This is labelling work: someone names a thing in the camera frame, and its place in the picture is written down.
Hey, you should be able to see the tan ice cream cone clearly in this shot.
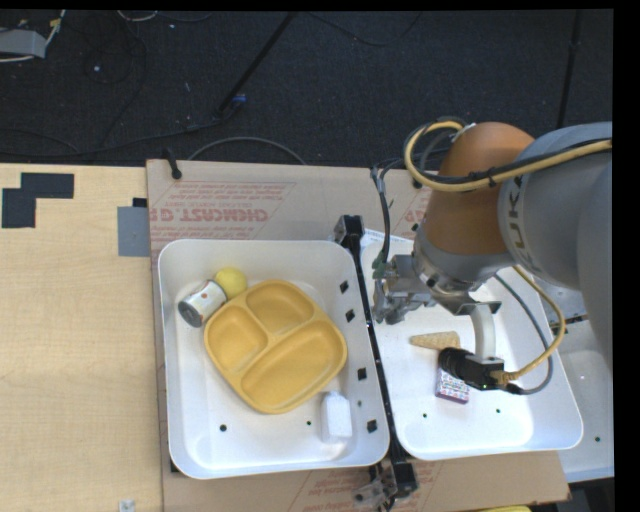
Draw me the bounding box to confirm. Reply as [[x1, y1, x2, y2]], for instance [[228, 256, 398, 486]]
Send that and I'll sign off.
[[409, 330, 461, 351]]

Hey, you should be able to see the white plastic bottle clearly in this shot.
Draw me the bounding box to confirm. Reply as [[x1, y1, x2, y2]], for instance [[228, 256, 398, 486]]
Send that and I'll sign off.
[[319, 390, 354, 444]]

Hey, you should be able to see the pink patterned packet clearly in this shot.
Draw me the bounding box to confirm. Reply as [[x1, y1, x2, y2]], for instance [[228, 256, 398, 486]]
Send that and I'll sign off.
[[434, 367, 472, 404]]

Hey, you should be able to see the brown cardboard board red print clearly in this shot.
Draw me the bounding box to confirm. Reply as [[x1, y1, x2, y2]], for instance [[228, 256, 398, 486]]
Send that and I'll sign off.
[[144, 158, 573, 512]]

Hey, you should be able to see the white plastic tray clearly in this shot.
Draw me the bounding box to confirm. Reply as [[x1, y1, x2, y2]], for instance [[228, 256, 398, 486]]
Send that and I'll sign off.
[[157, 238, 392, 481], [360, 228, 585, 462]]

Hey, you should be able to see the black cylinder on white bracket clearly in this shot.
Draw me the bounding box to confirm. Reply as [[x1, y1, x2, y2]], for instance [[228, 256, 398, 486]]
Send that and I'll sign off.
[[438, 299, 507, 392]]

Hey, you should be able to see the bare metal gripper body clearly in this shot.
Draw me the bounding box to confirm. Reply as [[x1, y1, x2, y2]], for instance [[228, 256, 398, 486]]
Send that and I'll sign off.
[[385, 253, 489, 315]]

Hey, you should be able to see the small white can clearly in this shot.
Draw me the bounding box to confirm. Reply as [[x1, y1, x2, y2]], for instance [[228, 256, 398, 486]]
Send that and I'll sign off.
[[177, 279, 229, 329]]

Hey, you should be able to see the black block with thin wires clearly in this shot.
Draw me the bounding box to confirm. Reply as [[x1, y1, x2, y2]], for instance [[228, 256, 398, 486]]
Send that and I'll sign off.
[[333, 214, 366, 247], [351, 461, 420, 505]]

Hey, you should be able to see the yellow divided plate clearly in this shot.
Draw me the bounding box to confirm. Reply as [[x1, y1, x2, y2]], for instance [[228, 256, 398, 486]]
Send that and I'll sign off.
[[202, 278, 349, 416]]

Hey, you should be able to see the thin black and white rod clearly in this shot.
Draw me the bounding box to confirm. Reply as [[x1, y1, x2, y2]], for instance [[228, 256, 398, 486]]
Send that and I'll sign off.
[[345, 233, 404, 469]]

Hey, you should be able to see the yellow lemon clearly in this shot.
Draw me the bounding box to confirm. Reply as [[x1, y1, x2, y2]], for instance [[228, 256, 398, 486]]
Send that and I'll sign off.
[[214, 266, 249, 300]]

